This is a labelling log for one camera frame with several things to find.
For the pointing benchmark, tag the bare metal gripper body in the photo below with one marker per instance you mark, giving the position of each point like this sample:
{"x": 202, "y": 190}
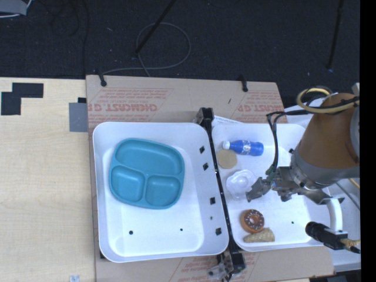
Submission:
{"x": 286, "y": 179}

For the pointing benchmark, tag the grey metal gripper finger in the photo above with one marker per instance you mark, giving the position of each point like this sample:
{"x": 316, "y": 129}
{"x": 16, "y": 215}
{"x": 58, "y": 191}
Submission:
{"x": 286, "y": 195}
{"x": 258, "y": 188}

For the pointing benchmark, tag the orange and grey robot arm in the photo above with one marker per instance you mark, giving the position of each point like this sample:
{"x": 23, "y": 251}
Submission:
{"x": 326, "y": 140}

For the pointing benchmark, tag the white fried egg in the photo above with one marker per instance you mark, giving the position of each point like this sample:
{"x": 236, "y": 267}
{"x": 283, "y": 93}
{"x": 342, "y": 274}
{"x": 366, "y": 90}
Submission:
{"x": 239, "y": 182}

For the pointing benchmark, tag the white plastic tray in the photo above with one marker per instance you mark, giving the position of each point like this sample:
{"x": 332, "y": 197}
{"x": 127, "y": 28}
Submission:
{"x": 282, "y": 216}
{"x": 164, "y": 236}

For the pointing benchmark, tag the brown doughnut with sprinkles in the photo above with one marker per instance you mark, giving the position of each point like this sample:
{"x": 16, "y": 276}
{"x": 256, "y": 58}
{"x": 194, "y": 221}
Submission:
{"x": 252, "y": 221}

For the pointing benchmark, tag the thin black rod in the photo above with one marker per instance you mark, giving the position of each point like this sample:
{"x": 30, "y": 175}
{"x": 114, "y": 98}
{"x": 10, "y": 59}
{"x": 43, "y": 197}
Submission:
{"x": 218, "y": 178}

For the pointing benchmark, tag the blue bottle with white cap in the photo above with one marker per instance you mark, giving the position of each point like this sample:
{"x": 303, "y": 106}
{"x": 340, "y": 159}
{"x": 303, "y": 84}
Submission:
{"x": 249, "y": 148}

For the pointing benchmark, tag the tan round biscuit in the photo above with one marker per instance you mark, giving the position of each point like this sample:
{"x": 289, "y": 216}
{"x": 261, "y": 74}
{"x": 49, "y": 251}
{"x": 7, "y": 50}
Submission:
{"x": 226, "y": 158}

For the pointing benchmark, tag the white printed paper sheet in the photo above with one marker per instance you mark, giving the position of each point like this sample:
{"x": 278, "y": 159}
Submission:
{"x": 227, "y": 120}

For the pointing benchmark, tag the blue divided plate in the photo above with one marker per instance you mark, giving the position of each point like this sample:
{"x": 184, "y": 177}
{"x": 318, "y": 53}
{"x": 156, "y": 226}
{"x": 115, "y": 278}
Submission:
{"x": 147, "y": 172}

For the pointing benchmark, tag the brown cardboard board, red print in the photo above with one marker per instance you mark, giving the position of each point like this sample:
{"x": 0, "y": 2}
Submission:
{"x": 176, "y": 98}

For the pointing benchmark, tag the black cylinder on white bracket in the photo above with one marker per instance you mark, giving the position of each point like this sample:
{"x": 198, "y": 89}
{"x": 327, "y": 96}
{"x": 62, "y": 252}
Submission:
{"x": 323, "y": 235}

